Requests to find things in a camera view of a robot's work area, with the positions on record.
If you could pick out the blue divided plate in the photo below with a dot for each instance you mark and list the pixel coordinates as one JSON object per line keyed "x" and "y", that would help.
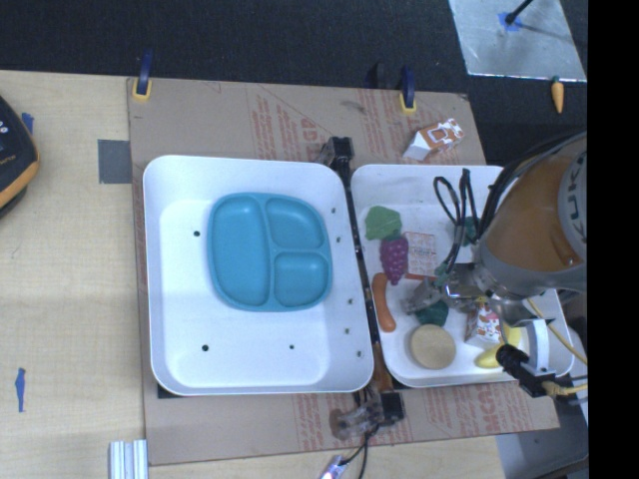
{"x": 239, "y": 252}

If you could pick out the white plastic tray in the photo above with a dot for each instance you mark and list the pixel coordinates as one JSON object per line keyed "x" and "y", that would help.
{"x": 399, "y": 187}
{"x": 249, "y": 357}

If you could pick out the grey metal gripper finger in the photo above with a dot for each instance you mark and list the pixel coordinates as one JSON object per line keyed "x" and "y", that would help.
{"x": 414, "y": 303}
{"x": 427, "y": 285}

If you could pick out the tan round biscuit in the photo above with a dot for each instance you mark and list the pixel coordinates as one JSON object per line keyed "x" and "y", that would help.
{"x": 432, "y": 347}

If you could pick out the brown cardboard board red print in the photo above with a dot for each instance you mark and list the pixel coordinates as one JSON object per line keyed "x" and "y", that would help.
{"x": 214, "y": 118}

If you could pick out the orange sausage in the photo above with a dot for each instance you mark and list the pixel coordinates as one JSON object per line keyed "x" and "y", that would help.
{"x": 384, "y": 305}

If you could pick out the white and orange packet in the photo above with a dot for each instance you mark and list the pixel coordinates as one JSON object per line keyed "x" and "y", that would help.
{"x": 422, "y": 252}

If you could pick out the orange carrot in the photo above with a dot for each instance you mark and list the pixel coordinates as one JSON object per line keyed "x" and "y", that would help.
{"x": 417, "y": 277}
{"x": 557, "y": 95}

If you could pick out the yellow banana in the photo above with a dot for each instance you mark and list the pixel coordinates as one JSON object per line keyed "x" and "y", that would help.
{"x": 488, "y": 358}

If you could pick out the purple grapes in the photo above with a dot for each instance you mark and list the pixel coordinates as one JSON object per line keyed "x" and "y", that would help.
{"x": 394, "y": 260}

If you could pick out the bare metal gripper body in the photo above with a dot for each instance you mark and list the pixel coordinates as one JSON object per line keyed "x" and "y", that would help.
{"x": 466, "y": 287}

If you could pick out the light green lettuce leaf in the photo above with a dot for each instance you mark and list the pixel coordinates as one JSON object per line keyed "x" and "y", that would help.
{"x": 382, "y": 221}

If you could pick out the dark green broccoli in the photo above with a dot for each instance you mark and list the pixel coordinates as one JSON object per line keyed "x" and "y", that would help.
{"x": 433, "y": 313}

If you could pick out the black cylinder on white bracket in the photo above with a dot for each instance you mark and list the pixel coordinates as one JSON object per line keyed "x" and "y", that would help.
{"x": 521, "y": 364}

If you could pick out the thin black and white rod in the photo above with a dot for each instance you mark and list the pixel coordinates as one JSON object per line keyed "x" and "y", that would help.
{"x": 357, "y": 247}

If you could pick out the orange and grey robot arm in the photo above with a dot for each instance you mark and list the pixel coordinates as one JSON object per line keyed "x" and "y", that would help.
{"x": 529, "y": 227}

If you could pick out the small white and orange carton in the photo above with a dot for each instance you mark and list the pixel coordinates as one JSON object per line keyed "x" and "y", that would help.
{"x": 483, "y": 328}

